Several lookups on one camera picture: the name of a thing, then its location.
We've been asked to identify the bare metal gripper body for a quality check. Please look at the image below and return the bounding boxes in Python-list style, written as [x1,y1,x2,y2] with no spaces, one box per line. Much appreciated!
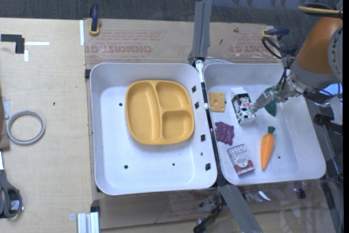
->
[262,76,304,104]

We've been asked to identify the green leaf-shaped toy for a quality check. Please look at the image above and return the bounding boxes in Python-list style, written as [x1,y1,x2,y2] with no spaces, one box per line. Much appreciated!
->
[263,98,278,117]

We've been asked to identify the white cow print carton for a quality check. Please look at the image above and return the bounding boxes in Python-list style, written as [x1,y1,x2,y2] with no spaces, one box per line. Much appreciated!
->
[230,87,257,126]

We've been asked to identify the yellow cheese slice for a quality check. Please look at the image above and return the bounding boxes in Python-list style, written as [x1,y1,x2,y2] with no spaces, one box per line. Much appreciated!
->
[208,92,226,113]

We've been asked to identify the purple grapes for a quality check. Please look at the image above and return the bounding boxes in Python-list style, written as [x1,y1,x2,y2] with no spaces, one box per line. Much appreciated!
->
[214,121,234,146]

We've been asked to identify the orange carrot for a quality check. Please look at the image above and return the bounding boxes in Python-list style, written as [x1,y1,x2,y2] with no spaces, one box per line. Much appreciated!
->
[260,126,276,171]

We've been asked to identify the thin black and white rod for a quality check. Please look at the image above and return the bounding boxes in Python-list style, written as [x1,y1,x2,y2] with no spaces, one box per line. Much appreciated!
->
[195,59,227,188]

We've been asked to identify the white plastic tray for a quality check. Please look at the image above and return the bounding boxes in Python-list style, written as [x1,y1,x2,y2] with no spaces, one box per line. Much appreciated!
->
[89,62,218,196]
[203,62,327,187]

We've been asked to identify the red and white carton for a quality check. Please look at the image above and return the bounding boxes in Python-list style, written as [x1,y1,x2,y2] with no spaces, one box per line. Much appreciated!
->
[226,144,256,177]

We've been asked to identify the brown cardboard board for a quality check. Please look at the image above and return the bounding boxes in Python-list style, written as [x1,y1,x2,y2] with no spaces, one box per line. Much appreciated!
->
[83,18,328,230]

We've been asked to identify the yellow divided plate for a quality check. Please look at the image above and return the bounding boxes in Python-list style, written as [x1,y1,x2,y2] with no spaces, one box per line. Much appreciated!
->
[124,79,195,146]

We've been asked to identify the black cylinder on white bracket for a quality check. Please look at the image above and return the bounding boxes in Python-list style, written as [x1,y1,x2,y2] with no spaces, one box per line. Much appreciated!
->
[313,95,344,129]

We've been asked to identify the white tape ring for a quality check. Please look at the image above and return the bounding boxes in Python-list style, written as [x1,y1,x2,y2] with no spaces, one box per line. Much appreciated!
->
[7,110,46,146]

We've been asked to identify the grey handled scissors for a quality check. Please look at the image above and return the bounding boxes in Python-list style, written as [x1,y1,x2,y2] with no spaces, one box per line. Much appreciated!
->
[0,169,25,219]

